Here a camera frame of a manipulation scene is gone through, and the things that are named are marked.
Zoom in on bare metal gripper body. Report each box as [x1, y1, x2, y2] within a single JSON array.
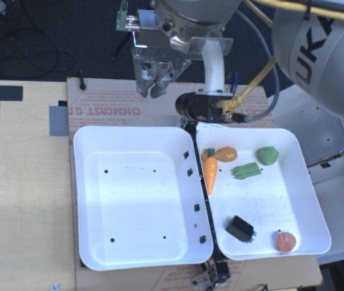
[[131, 9, 193, 80]]

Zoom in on brown cardboard board, red print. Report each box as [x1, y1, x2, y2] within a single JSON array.
[[66, 77, 325, 291]]

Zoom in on orange toy sweet potato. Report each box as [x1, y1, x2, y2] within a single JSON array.
[[200, 146, 239, 163]]

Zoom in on orange carrot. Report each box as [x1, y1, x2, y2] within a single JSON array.
[[204, 148, 219, 196]]

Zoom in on thin black rod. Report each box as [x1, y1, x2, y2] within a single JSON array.
[[182, 120, 225, 264]]

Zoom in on green toy beans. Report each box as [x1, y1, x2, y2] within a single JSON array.
[[231, 161, 262, 181]]

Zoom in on white plastic tray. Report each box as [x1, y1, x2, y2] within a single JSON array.
[[195, 127, 332, 261], [73, 125, 214, 272]]

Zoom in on green toy pepper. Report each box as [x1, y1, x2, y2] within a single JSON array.
[[256, 145, 280, 166]]

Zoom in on black box with silver cap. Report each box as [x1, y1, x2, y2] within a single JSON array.
[[225, 215, 257, 243]]

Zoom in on pink toy shell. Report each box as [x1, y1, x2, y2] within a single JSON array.
[[274, 231, 297, 253]]

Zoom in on black cylinder on white bracket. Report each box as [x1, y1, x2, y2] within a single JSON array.
[[174, 37, 243, 124]]

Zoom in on black block with thin wires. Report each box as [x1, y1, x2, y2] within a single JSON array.
[[213, 260, 232, 285]]

